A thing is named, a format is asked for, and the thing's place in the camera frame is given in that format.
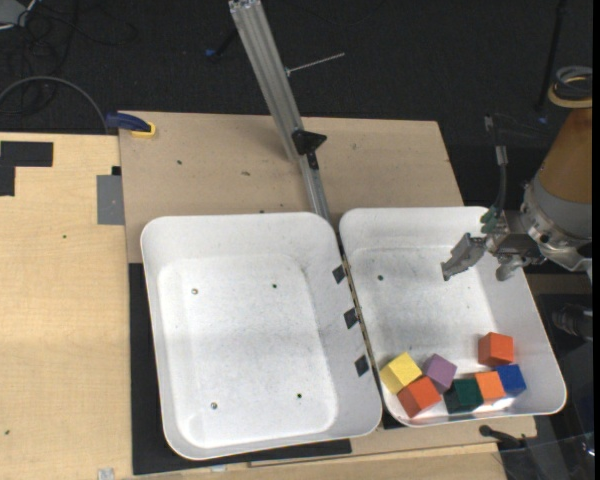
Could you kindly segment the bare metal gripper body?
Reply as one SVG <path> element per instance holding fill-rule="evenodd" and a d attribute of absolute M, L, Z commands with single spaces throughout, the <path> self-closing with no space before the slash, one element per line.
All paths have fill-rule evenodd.
<path fill-rule="evenodd" d="M 553 262 L 568 271 L 590 271 L 591 258 L 579 249 L 588 243 L 538 213 L 484 215 L 486 250 L 499 257 L 523 257 L 525 265 Z"/>

